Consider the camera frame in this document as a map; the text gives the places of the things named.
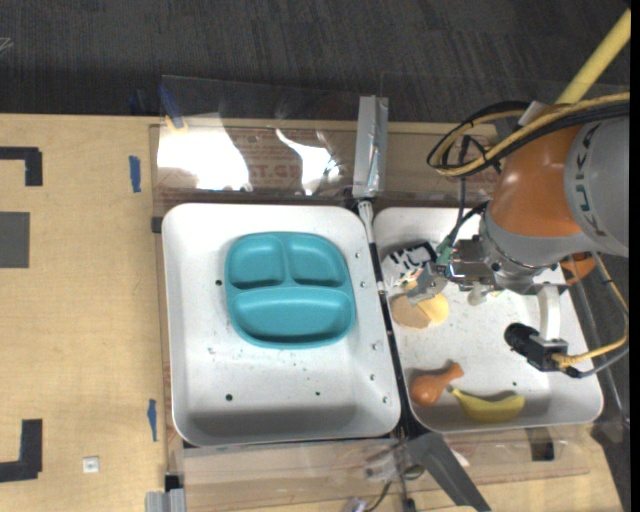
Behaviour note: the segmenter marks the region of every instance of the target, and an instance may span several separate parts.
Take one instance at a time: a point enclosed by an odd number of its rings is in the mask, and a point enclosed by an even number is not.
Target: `yellow banana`
[[[467,395],[454,388],[451,394],[455,396],[465,414],[481,423],[502,423],[515,418],[524,407],[523,395],[512,395],[502,400],[490,402]]]

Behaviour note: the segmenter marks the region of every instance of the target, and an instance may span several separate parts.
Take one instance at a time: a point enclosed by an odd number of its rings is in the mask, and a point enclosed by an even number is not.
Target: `yellow pole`
[[[556,100],[556,103],[580,101],[631,38],[631,9],[627,9],[591,57]]]

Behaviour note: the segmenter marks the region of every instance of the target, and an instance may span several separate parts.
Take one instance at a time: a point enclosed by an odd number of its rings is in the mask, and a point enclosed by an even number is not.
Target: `teal divided plate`
[[[349,270],[326,238],[280,232],[243,236],[229,249],[224,267],[231,323],[254,345],[319,347],[353,327]]]

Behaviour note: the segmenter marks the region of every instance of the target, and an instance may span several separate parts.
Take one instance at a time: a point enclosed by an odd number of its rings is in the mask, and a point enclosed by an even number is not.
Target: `gray square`
[[[29,268],[28,212],[0,212],[0,268]]]

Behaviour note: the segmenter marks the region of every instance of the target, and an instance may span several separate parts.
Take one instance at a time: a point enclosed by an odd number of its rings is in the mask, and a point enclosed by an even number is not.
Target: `light wood surface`
[[[17,459],[22,419],[42,418],[43,471],[0,483],[0,511],[141,511],[167,453],[149,127],[156,118],[0,115],[0,145],[38,146],[44,186],[0,161],[0,211],[31,212],[29,269],[0,269],[0,461]],[[133,193],[130,155],[140,159]],[[158,440],[147,418],[156,401]],[[601,448],[586,474],[482,485],[496,511],[621,510]],[[100,457],[99,473],[82,459]],[[421,510],[451,510],[442,491]],[[344,501],[281,506],[340,511]],[[388,499],[381,511],[399,510]]]

